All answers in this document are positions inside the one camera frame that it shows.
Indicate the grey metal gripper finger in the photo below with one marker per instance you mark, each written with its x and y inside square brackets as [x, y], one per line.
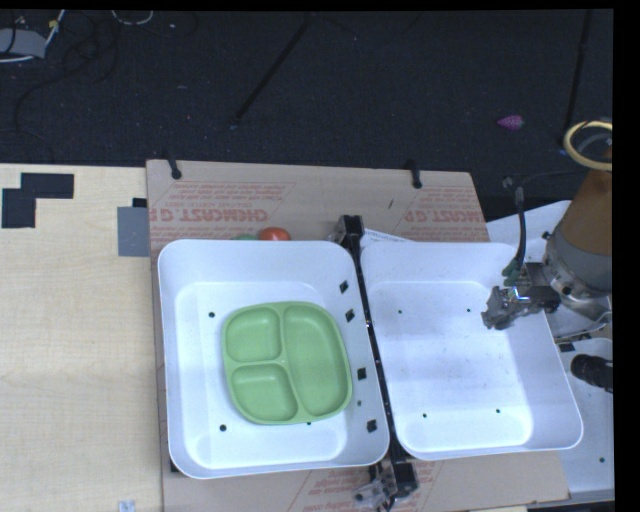
[495, 319]
[500, 296]

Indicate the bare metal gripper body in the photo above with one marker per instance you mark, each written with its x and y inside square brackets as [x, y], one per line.
[542, 295]

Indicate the white plastic tray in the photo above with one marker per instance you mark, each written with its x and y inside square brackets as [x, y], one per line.
[200, 350]
[450, 360]

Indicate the thin black and white rod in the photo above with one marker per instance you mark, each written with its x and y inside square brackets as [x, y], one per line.
[372, 330]

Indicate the white paper slip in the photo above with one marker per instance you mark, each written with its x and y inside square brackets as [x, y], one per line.
[385, 236]

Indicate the purple grapes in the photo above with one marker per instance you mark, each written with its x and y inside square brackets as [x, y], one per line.
[511, 122]

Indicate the green divided plate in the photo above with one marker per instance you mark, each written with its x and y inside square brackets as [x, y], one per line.
[305, 350]

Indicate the brown cardboard board red print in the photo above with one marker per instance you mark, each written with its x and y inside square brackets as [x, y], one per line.
[310, 200]

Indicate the red tomato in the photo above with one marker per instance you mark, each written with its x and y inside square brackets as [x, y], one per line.
[274, 234]

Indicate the green round toy vegetable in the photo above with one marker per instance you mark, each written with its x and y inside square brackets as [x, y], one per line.
[245, 237]

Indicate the black cylinder on white bracket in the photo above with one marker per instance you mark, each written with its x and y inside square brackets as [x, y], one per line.
[592, 371]

